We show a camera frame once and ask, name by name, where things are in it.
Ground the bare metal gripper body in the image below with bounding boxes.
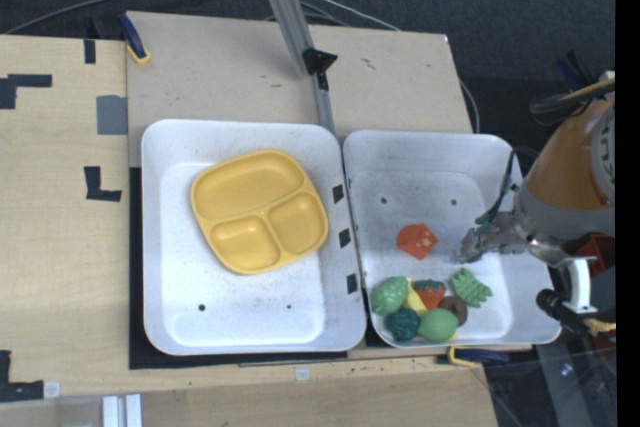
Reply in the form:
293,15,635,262
483,211,572,267

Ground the green ridged toy vegetable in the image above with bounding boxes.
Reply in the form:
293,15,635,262
448,267,494,309

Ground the red carton with yellow stars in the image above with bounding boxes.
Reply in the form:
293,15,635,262
395,223,440,262

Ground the red toy strawberry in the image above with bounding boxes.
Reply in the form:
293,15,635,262
412,278,447,312

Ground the brown doughnut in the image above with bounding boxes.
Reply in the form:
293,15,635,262
438,294,470,327

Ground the yellow banana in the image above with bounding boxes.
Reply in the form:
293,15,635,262
402,278,429,318

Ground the green toy lime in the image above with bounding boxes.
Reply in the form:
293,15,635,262
417,308,460,344

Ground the white plastic tray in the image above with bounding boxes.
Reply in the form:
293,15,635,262
342,129,563,350
140,118,369,357

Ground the light green toy lettuce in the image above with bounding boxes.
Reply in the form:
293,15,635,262
369,275,411,318

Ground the dark green broccoli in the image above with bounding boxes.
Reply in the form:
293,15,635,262
385,307,422,343

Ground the yellow divided plate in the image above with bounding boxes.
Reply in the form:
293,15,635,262
189,148,331,276

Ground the black cylinder on white bracket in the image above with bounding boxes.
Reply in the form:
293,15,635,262
535,256,609,332

